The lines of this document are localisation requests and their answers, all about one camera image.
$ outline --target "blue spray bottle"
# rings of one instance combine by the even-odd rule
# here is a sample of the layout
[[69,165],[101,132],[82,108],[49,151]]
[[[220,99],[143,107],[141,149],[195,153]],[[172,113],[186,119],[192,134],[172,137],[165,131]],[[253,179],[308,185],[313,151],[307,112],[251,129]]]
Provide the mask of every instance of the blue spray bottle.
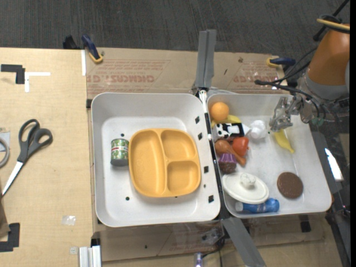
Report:
[[249,211],[253,214],[276,212],[279,210],[279,201],[277,199],[269,198],[262,204],[246,204],[244,202],[236,202],[235,210],[237,212]]

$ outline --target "scissors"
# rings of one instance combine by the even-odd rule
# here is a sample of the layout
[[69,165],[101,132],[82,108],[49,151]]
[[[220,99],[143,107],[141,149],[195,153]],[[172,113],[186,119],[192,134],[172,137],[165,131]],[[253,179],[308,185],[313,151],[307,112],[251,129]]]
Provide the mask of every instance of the scissors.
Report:
[[[23,133],[28,127],[30,127],[31,124],[34,124],[34,126],[28,132],[27,140],[23,141]],[[48,138],[43,142],[40,142],[40,139],[43,136],[47,136]],[[50,130],[46,128],[39,128],[39,122],[32,118],[31,120],[25,122],[20,128],[18,133],[18,141],[20,143],[20,155],[18,156],[15,168],[12,170],[4,190],[2,191],[2,195],[5,195],[27,160],[41,147],[51,144],[53,141],[53,136]]]

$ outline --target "toy tomato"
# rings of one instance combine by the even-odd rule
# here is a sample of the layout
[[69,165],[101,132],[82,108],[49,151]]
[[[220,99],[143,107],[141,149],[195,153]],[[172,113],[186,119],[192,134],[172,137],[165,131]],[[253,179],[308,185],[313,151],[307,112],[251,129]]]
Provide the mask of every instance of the toy tomato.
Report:
[[245,156],[249,149],[249,139],[245,136],[236,137],[233,139],[233,150],[240,156]]

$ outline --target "toy sink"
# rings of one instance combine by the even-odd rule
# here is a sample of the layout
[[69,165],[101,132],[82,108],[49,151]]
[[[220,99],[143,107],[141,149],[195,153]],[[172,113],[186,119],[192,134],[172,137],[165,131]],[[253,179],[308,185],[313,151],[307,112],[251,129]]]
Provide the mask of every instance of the toy sink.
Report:
[[[197,97],[102,93],[92,101],[92,126],[96,214],[103,224],[117,228],[217,217],[219,191]],[[110,164],[110,143],[117,138],[130,141],[132,176],[129,166]]]
[[[217,93],[208,98],[207,107],[222,101],[243,124],[249,126],[255,120],[268,124],[281,96],[292,98]],[[220,198],[220,171],[197,97],[187,93],[99,94],[92,101],[96,214],[111,227],[201,222],[218,216],[220,199],[232,216],[240,218],[324,212],[331,205],[331,194],[312,133],[299,116],[292,116],[291,121],[293,126],[285,131],[293,154],[281,148],[270,132],[262,140],[250,140],[246,165],[237,168],[266,183],[269,197],[280,202],[279,211],[243,214],[236,212],[236,200],[227,193]],[[130,140],[130,169],[110,164],[110,143],[116,138]],[[303,182],[298,199],[286,199],[278,191],[278,175],[285,171],[296,173]]]
[[131,137],[128,154],[132,183],[145,196],[182,196],[192,193],[200,184],[198,151],[185,131],[138,131]]

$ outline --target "black bracket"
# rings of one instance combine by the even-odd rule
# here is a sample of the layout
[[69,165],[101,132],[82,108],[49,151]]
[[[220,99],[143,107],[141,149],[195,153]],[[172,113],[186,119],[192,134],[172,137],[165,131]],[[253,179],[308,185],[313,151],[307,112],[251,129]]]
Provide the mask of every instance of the black bracket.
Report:
[[90,247],[100,245],[100,238],[92,238],[90,242]]
[[66,36],[66,39],[63,42],[63,48],[65,50],[80,50],[80,47],[76,45],[76,43],[71,35]]
[[300,220],[300,228],[303,233],[309,233],[312,231],[312,227],[310,226],[308,215],[299,215]]
[[24,71],[22,65],[1,65],[2,72],[16,72],[16,84],[24,84]]
[[91,103],[93,102],[93,99],[87,99],[87,102],[86,102],[86,107],[87,109],[90,109],[91,108]]
[[7,241],[0,241],[0,252],[13,251],[14,247],[19,247],[20,224],[9,224],[10,231]]

